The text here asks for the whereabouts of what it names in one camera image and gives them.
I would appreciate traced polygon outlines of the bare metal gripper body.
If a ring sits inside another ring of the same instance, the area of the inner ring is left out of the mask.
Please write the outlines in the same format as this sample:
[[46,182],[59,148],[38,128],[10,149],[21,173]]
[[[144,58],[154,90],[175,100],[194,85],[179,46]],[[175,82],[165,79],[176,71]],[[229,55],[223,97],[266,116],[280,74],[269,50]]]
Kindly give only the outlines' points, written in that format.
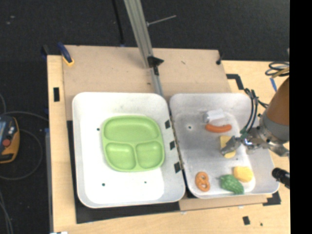
[[258,149],[268,149],[278,156],[289,156],[290,151],[284,146],[286,141],[278,139],[265,127],[255,127],[241,131],[241,142],[245,146],[257,146]]

